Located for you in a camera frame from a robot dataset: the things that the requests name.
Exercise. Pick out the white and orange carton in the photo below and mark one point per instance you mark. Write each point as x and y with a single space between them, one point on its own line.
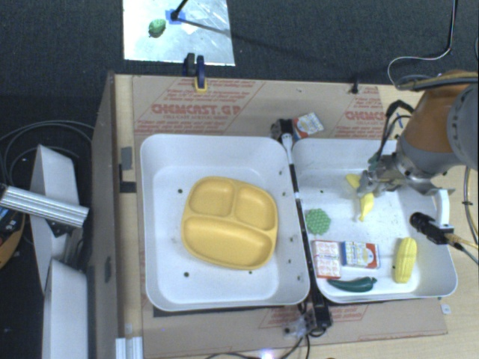
360 254

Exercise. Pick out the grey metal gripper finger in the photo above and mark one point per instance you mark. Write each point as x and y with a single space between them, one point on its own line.
377 190
360 190

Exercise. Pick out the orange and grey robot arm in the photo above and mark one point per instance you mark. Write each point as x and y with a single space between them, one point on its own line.
430 129

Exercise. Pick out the black cylinder on white bracket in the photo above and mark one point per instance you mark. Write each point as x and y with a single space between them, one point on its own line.
430 228

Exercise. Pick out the yellow corn cob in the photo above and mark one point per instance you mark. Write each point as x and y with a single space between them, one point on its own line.
405 260

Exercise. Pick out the thin black and white rod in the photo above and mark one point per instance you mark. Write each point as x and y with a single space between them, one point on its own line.
299 204

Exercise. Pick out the green grapes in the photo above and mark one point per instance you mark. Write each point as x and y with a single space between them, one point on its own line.
318 221

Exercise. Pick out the green toy fruit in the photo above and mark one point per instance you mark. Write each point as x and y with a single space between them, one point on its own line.
157 27

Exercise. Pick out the yellow divided plate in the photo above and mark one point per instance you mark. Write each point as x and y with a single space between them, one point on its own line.
228 223

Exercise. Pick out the yellow banana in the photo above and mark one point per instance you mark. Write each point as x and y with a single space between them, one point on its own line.
366 205

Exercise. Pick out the green chili pepper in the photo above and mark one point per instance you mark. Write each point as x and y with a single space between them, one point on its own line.
351 285

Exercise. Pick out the brown cardboard board red print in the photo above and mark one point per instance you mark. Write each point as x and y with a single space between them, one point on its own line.
239 103

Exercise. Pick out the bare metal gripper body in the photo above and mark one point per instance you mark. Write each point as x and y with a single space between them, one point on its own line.
396 172

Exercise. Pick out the white yellow and red packet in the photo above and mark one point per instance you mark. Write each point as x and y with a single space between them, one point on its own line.
308 123

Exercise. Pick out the white plastic tray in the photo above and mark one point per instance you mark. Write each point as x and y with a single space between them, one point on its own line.
396 219
224 290

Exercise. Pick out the pink and white packet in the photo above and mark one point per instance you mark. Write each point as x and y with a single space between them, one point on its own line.
326 259

